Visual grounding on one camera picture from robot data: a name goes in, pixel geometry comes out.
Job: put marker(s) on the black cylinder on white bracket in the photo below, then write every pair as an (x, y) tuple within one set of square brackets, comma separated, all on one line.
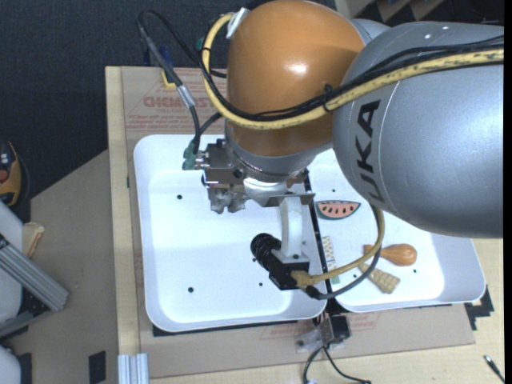
[(291, 230)]

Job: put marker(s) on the orange chicken drumstick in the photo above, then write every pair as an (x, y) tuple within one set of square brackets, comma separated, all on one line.
[(400, 254)]

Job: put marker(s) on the brown cardboard board, red print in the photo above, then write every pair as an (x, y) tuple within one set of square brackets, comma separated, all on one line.
[(400, 330)]

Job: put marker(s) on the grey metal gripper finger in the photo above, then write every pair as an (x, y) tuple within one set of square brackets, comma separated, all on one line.
[(219, 203), (236, 202)]

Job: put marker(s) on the beige waffle cone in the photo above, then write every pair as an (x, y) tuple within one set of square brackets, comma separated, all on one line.
[(385, 280)]

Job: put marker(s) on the white plastic tray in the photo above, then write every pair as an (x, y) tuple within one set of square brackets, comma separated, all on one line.
[(216, 254), (420, 286)]

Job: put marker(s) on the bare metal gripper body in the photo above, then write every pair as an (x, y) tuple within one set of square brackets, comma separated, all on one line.
[(222, 166)]

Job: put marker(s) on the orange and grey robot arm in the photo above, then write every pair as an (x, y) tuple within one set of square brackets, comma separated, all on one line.
[(420, 142)]

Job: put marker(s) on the white and yellow patterned packet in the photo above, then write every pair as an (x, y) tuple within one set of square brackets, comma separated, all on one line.
[(330, 254)]

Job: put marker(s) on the red watermelon slice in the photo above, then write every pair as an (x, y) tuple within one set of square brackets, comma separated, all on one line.
[(337, 209)]

